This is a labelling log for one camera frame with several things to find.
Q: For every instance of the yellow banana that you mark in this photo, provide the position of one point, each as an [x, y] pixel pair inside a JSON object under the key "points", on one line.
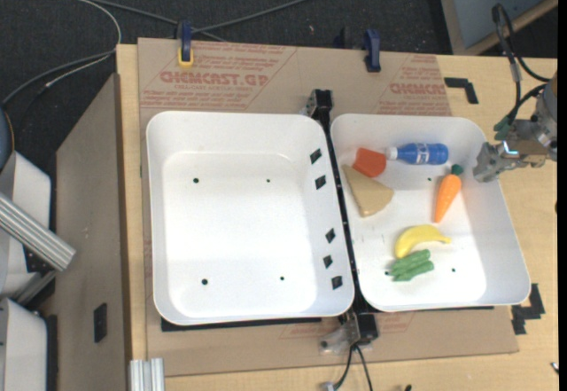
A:
{"points": [[416, 236]]}

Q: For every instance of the orange carrot green top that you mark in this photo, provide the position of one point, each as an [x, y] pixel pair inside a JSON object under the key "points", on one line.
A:
{"points": [[447, 194]]}

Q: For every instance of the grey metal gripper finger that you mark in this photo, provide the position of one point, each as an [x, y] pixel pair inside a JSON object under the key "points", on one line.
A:
{"points": [[491, 150], [486, 170]]}

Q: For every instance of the thin black rod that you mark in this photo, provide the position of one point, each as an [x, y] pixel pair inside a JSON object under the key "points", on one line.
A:
{"points": [[345, 212]]}

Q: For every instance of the tan pizza slice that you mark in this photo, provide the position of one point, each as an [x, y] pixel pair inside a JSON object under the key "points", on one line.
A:
{"points": [[370, 196]]}

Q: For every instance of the brown cardboard board red print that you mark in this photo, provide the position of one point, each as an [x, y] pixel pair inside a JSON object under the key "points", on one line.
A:
{"points": [[221, 349]]}

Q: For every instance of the white plastic tray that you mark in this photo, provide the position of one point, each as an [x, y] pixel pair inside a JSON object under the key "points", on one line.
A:
{"points": [[465, 287], [239, 229]]}

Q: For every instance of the blue bottle white cap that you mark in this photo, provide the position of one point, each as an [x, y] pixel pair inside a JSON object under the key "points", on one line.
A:
{"points": [[421, 154]]}

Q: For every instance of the green bean pods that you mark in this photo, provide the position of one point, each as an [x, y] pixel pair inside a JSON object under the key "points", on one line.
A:
{"points": [[412, 267]]}

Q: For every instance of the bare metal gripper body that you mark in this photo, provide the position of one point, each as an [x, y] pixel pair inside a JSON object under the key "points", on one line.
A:
{"points": [[533, 138]]}

